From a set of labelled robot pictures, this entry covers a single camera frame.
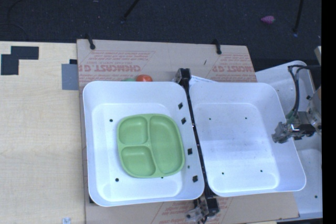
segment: green plate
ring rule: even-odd
[[[184,165],[184,150],[175,121],[163,114],[123,118],[117,129],[119,157],[133,177],[170,176]]]

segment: white plastic container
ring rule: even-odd
[[[298,191],[306,177],[293,140],[274,143],[285,122],[265,83],[199,82],[190,89],[210,189],[223,197]]]
[[[173,82],[94,81],[83,90],[83,104],[89,194],[96,204],[108,207],[192,200],[202,195],[203,174],[186,94],[180,85]],[[174,175],[135,178],[122,168],[117,145],[118,122],[127,116],[146,113],[167,115],[178,125],[185,163]]]

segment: black floor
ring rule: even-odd
[[[86,33],[193,44],[217,39],[247,46],[256,71],[292,60],[317,63],[321,0],[303,0],[299,17],[300,0],[140,0],[127,13],[134,1],[0,0],[0,40],[76,42]],[[272,24],[260,20],[269,15]]]

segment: green plastic dish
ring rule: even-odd
[[[122,167],[133,177],[170,176],[184,165],[179,128],[163,114],[123,118],[117,128],[117,144]]]

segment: red tomato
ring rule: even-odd
[[[136,81],[153,81],[152,77],[149,75],[138,75]]]

